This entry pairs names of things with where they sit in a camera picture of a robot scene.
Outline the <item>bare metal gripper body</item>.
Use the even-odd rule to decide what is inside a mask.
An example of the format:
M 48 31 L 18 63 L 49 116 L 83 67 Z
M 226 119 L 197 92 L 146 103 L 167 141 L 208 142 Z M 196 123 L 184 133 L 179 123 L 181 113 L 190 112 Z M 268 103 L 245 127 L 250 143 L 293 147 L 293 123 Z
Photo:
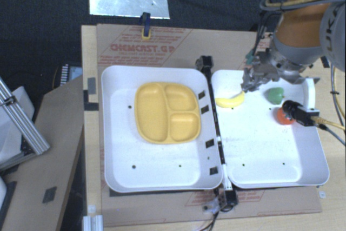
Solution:
M 302 83 L 304 77 L 301 73 L 308 64 L 296 64 L 284 57 L 277 50 L 253 50 L 245 56 L 248 68 L 244 69 L 244 83 L 268 83 L 284 79 L 289 83 Z

